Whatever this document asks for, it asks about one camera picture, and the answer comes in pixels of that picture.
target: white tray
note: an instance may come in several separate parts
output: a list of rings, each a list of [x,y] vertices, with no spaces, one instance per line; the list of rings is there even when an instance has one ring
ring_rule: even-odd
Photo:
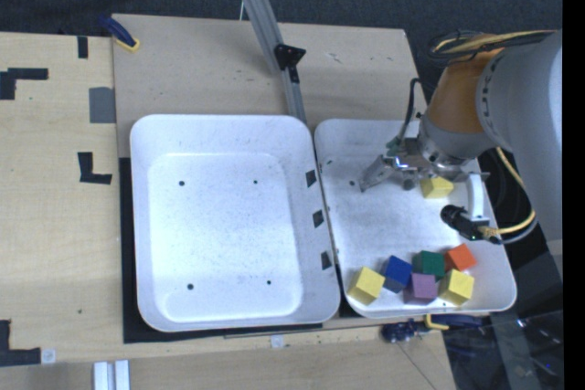
[[[467,270],[475,278],[473,296],[457,307],[441,299],[426,306],[404,303],[402,292],[382,289],[379,298],[364,305],[346,297],[359,314],[373,319],[442,312],[502,311],[516,300],[516,282],[504,246],[486,241],[466,241],[441,221],[441,209],[448,204],[467,206],[465,184],[456,184],[442,199],[425,199],[417,187],[402,189],[396,177],[362,193],[358,179],[364,169],[386,151],[400,121],[324,121],[315,131],[315,150],[322,169],[321,179],[344,291],[361,267],[380,271],[390,255],[411,262],[421,250],[444,252],[466,243],[477,259]],[[416,136],[413,122],[407,136]],[[468,171],[479,172],[476,161]],[[484,188],[484,213],[494,219]]]
[[[340,292],[313,140],[289,116],[132,128],[138,307],[163,332],[318,323]]]

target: purple block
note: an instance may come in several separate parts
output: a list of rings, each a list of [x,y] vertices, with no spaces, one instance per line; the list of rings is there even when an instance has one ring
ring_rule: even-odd
[[[386,262],[386,267],[382,271],[382,275],[386,277],[384,288],[396,293],[401,292],[409,284],[411,272],[412,265],[409,262],[393,255],[390,256]]]
[[[412,273],[407,287],[403,291],[404,302],[426,305],[437,299],[439,287],[434,275]]]

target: orange block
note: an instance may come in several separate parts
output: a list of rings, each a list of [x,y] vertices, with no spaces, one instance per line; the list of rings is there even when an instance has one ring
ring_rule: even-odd
[[[445,271],[451,269],[458,269],[464,271],[470,269],[473,265],[477,264],[477,260],[473,256],[471,250],[467,247],[467,244],[461,244],[456,248],[452,248],[445,252]]]

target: wooden table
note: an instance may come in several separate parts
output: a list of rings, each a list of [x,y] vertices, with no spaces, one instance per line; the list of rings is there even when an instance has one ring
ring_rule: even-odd
[[[128,154],[126,135],[132,123],[154,111],[287,110],[281,83],[267,70],[249,23],[118,19],[141,39],[141,49],[133,55],[108,37],[89,37],[89,54],[80,58],[76,37],[0,34],[0,71],[42,68],[49,73],[47,80],[17,79],[15,99],[0,100],[0,320],[12,321],[11,349],[54,350],[57,364],[49,366],[52,370],[44,378],[58,378],[65,364],[73,366],[68,372],[74,375],[75,369],[83,373],[96,361],[132,359],[134,381],[142,378],[136,369],[149,375],[153,365],[161,365],[160,375],[186,371],[196,354],[199,371],[204,370],[210,382],[222,376],[212,376],[208,368],[216,358],[249,369],[248,379],[254,377],[254,365],[264,368],[260,359],[290,373],[292,358],[311,380],[321,378],[313,356],[329,369],[326,374],[335,374],[331,382],[340,385],[345,372],[341,363],[349,359],[364,376],[376,373],[366,363],[383,362],[377,367],[380,378],[396,373],[412,382],[410,388],[454,388],[440,333],[408,344],[405,353],[380,341],[378,327],[366,319],[333,318],[320,331],[285,334],[286,349],[281,350],[271,349],[270,335],[124,344],[118,158]],[[171,27],[159,29],[159,43],[153,44],[149,28],[159,27],[161,21]],[[417,72],[402,30],[290,24],[282,24],[281,30],[288,44],[308,51],[298,70],[312,131],[334,117],[404,118],[409,82]],[[164,54],[165,37],[178,38],[182,46]],[[148,66],[152,73],[141,76],[142,91],[133,93],[135,81],[122,79],[124,70],[147,53],[149,63],[158,63],[167,73],[160,77]],[[183,67],[198,75],[188,83],[190,95],[173,85],[183,79]],[[91,121],[90,90],[101,88],[115,88],[117,123]],[[151,99],[148,106],[139,102],[144,94]],[[416,100],[424,102],[419,90]],[[112,174],[110,184],[80,182],[78,153],[83,152],[92,153],[95,174]],[[419,368],[412,362],[415,354]],[[421,371],[424,365],[429,372]],[[27,375],[49,367],[32,367]],[[23,372],[2,369],[0,377],[19,382]],[[272,372],[276,374],[270,379],[286,380]],[[432,374],[439,385],[429,383]],[[230,375],[237,385],[235,374]],[[149,381],[153,379],[145,377],[139,387],[151,388]]]

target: cube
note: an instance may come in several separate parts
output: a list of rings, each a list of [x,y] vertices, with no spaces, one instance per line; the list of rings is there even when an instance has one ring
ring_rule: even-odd
[[[449,271],[450,269],[464,271],[477,264],[477,260],[473,256],[472,251],[467,247],[467,244],[460,244],[456,248],[447,250],[444,257],[445,271]]]
[[[450,194],[455,186],[442,177],[420,179],[420,189],[425,198],[443,198]]]
[[[474,283],[471,275],[451,269],[439,283],[439,297],[460,306],[472,297]]]
[[[373,269],[362,267],[352,278],[347,296],[368,305],[378,298],[384,280],[384,276]]]
[[[412,265],[409,262],[391,255],[386,262],[382,274],[386,278],[384,288],[399,293],[409,284]]]
[[[438,281],[445,276],[445,257],[438,252],[421,250],[412,259],[412,271],[434,275]]]
[[[426,305],[437,299],[437,281],[434,275],[412,273],[407,287],[402,291],[404,302],[407,304]]]

